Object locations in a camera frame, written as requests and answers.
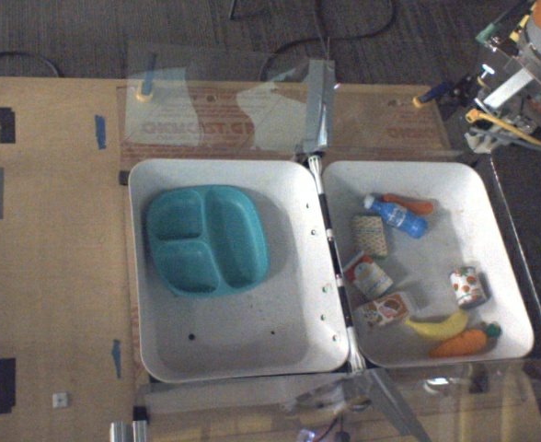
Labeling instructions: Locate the blue bottle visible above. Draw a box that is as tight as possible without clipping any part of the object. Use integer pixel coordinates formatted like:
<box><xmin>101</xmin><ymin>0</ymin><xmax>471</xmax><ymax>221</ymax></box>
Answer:
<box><xmin>363</xmin><ymin>193</ymin><xmax>429</xmax><ymax>239</ymax></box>

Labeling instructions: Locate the teal divided plate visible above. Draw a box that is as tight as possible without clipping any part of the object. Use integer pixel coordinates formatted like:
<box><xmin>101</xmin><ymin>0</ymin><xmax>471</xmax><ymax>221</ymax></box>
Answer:
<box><xmin>144</xmin><ymin>184</ymin><xmax>271</xmax><ymax>298</ymax></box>

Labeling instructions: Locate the white can with orange print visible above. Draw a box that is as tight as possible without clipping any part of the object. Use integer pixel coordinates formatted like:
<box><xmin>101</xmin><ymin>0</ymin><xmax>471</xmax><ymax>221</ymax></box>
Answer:
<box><xmin>449</xmin><ymin>266</ymin><xmax>489</xmax><ymax>310</ymax></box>

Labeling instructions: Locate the red and white carton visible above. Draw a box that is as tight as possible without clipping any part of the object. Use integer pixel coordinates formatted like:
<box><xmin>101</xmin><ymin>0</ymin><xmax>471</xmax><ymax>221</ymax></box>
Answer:
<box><xmin>342</xmin><ymin>251</ymin><xmax>395</xmax><ymax>301</ymax></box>

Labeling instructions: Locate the orange sausage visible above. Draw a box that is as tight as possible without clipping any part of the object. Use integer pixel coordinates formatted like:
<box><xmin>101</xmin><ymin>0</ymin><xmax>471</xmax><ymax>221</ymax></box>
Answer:
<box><xmin>382</xmin><ymin>192</ymin><xmax>435</xmax><ymax>216</ymax></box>

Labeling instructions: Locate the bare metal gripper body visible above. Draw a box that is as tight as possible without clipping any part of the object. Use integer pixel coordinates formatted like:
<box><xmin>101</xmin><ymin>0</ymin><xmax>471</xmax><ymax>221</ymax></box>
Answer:
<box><xmin>476</xmin><ymin>34</ymin><xmax>541</xmax><ymax>134</ymax></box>

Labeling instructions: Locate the black cylinder on white bracket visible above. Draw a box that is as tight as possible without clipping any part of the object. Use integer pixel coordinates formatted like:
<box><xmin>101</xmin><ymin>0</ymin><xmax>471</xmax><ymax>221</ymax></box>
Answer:
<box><xmin>448</xmin><ymin>64</ymin><xmax>537</xmax><ymax>111</ymax></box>

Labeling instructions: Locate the thin black and white rod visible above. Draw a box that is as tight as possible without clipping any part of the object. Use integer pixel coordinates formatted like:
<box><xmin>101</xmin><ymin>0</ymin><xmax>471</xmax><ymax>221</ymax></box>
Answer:
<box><xmin>306</xmin><ymin>153</ymin><xmax>368</xmax><ymax>376</ymax></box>

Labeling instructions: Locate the white plastic tray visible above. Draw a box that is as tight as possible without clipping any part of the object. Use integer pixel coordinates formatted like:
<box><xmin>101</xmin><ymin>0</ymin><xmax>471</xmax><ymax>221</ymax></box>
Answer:
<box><xmin>321</xmin><ymin>160</ymin><xmax>535</xmax><ymax>368</ymax></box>
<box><xmin>127</xmin><ymin>157</ymin><xmax>351</xmax><ymax>384</ymax></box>

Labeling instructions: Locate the orange carrot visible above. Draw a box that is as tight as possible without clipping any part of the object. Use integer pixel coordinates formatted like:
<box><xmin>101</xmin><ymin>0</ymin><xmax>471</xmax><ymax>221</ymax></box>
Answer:
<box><xmin>429</xmin><ymin>322</ymin><xmax>502</xmax><ymax>359</ymax></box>

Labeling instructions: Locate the brown carton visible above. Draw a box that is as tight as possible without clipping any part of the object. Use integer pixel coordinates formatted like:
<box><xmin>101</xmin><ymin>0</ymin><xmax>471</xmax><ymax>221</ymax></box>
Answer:
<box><xmin>353</xmin><ymin>291</ymin><xmax>414</xmax><ymax>329</ymax></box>

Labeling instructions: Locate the yellow banana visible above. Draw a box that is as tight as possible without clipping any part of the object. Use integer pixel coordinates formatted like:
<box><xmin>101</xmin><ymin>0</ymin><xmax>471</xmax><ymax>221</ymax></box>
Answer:
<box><xmin>403</xmin><ymin>309</ymin><xmax>469</xmax><ymax>342</ymax></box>

